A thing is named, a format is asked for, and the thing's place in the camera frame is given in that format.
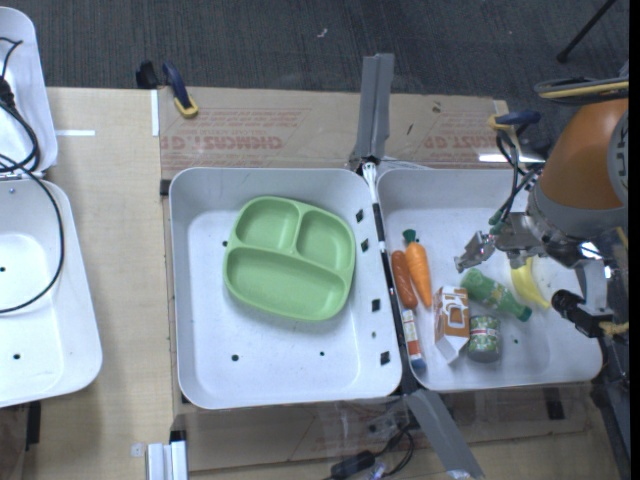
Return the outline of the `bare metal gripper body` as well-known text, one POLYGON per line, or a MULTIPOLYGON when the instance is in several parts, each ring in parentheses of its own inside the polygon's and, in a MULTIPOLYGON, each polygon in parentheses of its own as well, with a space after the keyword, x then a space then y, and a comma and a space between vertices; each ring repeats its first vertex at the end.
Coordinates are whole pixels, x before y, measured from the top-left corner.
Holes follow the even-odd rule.
POLYGON ((511 212, 491 227, 494 246, 509 260, 544 256, 554 245, 556 229, 543 214, 511 212))

